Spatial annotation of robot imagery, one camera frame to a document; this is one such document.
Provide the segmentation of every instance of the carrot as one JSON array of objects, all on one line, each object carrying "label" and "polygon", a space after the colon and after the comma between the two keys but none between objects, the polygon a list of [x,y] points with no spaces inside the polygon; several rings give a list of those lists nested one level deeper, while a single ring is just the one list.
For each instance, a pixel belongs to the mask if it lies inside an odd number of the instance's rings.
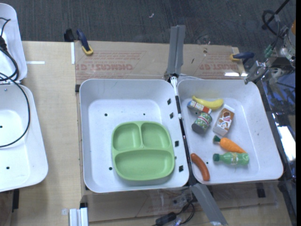
[{"label": "carrot", "polygon": [[208,171],[208,168],[206,166],[206,164],[203,162],[202,159],[200,159],[200,157],[198,155],[196,155],[195,153],[190,154],[191,160],[194,164],[197,165],[197,167],[199,168],[199,170],[201,171],[202,177],[204,181],[209,181],[210,180],[210,174]]},{"label": "carrot", "polygon": [[230,152],[233,153],[247,153],[244,149],[242,149],[239,145],[235,142],[231,141],[228,138],[219,138],[218,136],[213,137],[213,142],[219,142],[220,146]]}]

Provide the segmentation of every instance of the table surface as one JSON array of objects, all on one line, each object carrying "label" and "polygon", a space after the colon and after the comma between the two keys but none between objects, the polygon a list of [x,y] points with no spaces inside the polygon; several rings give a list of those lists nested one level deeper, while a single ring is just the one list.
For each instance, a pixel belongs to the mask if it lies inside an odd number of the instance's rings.
[{"label": "table surface", "polygon": [[[39,184],[20,188],[19,208],[12,213],[12,226],[68,225],[68,209],[79,208],[81,173],[75,65],[71,43],[23,41],[27,78],[23,84],[33,93],[48,159],[48,175]],[[225,208],[229,225],[289,225],[282,193],[275,188],[275,202]],[[154,218],[119,219],[90,225],[153,225]],[[203,211],[187,225],[211,225]]]}]

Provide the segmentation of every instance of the yellow banana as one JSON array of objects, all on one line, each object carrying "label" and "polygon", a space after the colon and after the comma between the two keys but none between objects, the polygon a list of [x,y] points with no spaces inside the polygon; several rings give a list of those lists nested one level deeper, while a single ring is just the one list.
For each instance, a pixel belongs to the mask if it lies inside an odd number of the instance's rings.
[{"label": "yellow banana", "polygon": [[195,96],[193,96],[192,99],[195,102],[210,108],[211,110],[216,110],[216,109],[220,108],[222,106],[222,104],[224,103],[223,99],[217,99],[217,100],[214,100],[214,101],[207,101],[207,100],[203,100],[203,99],[200,99],[200,98],[196,98]]}]

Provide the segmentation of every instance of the white container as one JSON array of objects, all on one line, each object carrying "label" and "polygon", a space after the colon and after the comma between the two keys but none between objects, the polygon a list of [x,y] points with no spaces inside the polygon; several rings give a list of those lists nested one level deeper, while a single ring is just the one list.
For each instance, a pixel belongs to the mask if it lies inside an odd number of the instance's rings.
[{"label": "white container", "polygon": [[[193,175],[201,183],[223,184],[278,179],[283,166],[263,107],[258,88],[243,80],[184,80],[178,84],[182,119],[190,153],[207,162],[210,181],[203,181],[192,164]],[[86,186],[96,193],[159,189],[183,186],[189,178],[175,93],[164,80],[91,79],[80,90],[83,173]],[[235,109],[233,124],[227,137],[241,145],[250,156],[246,167],[230,167],[213,162],[214,153],[225,153],[213,143],[212,125],[200,135],[191,129],[195,111],[187,107],[191,97],[207,100],[223,98]],[[212,111],[213,121],[220,110]],[[155,121],[169,131],[174,146],[175,170],[168,178],[152,182],[122,180],[113,167],[111,135],[114,128],[129,121]]]},{"label": "white container", "polygon": [[[4,38],[10,55],[20,72],[17,83],[26,77],[27,67],[19,32],[16,11],[0,3],[0,17],[11,19],[4,27]],[[5,20],[0,19],[0,33]],[[0,72],[10,76],[14,66],[0,52]],[[0,192],[41,182],[47,175],[48,163],[35,103],[31,91],[20,85],[28,97],[30,125],[26,134],[16,143],[0,148]],[[0,82],[0,146],[19,138],[28,123],[28,106],[20,88],[14,83]]]}]

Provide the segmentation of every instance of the green plate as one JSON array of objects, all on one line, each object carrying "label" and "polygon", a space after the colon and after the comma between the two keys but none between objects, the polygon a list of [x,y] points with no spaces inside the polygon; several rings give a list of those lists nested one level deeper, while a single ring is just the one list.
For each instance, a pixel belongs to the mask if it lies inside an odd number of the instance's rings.
[{"label": "green plate", "polygon": [[152,121],[118,125],[112,134],[113,163],[126,180],[164,178],[174,170],[174,150],[167,129]]}]

